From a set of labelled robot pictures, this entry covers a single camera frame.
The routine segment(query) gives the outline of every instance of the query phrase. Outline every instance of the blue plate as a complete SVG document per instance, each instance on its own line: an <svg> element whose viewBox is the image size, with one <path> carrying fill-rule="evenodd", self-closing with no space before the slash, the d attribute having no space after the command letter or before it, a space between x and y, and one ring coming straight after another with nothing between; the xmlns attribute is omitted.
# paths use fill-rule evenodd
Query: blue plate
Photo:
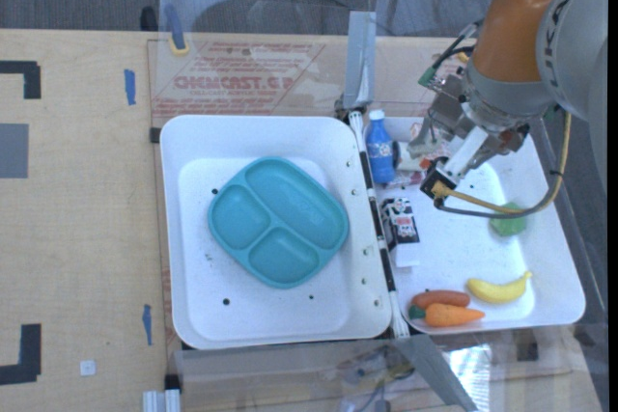
<svg viewBox="0 0 618 412"><path fill-rule="evenodd" d="M276 288L318 273L348 236L345 210L312 177L284 158L253 161L214 197L209 227L250 273Z"/></svg>

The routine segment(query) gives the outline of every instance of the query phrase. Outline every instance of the wooden table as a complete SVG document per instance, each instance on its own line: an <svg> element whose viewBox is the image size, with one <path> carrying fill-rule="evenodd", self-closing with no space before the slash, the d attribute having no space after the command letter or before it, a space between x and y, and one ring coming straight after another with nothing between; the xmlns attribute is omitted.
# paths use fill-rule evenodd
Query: wooden table
<svg viewBox="0 0 618 412"><path fill-rule="evenodd" d="M0 386L3 412L141 410L143 392L163 389L168 350L175 347L168 345L164 317L158 148L149 139L147 44L157 37L0 31L1 60L36 61L41 68L40 98L24 98L23 75L0 73L0 124L27 129L28 150L27 178L0 179L0 377L28 364L19 355L28 343L20 341L22 328L41 331L40 373L30 369L26 382ZM126 92L131 74L134 104ZM568 329L555 331L567 371L536 370L526 378L520 368L493 381L492 410L600 410L578 344ZM234 409L234 402L220 409ZM393 410L439 406L434 398L414 403L397 396ZM332 406L326 400L290 410Z"/></svg>

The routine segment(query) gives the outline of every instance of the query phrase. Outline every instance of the toy carrot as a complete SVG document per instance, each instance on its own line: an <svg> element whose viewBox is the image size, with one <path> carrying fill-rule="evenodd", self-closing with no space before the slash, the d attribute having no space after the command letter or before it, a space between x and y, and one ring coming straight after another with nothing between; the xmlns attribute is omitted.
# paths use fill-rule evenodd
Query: toy carrot
<svg viewBox="0 0 618 412"><path fill-rule="evenodd" d="M425 321L434 327L457 326L484 316L483 311L450 304L434 303L425 310Z"/></svg>

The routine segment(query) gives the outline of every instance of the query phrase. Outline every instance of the toy banana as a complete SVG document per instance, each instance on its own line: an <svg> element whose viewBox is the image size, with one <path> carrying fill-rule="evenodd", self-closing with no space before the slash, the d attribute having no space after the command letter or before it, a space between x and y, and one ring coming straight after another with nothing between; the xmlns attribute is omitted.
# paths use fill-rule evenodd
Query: toy banana
<svg viewBox="0 0 618 412"><path fill-rule="evenodd" d="M526 289L526 281L532 273L526 271L522 276L504 285L492 284L478 278L470 278L467 287L479 299L494 304L503 304L520 298Z"/></svg>

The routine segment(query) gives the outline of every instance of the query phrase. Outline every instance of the carrot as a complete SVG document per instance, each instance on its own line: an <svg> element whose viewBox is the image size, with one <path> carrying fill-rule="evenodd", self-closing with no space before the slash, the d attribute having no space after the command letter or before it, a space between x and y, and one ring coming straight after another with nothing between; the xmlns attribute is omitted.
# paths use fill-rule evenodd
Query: carrot
<svg viewBox="0 0 618 412"><path fill-rule="evenodd" d="M470 303L470 296L456 290L427 290L412 297L412 305L421 309L427 309L430 304L434 303L464 308Z"/></svg>
<svg viewBox="0 0 618 412"><path fill-rule="evenodd" d="M457 326L484 316L485 313L477 309L434 303L425 311L425 322L435 327Z"/></svg>

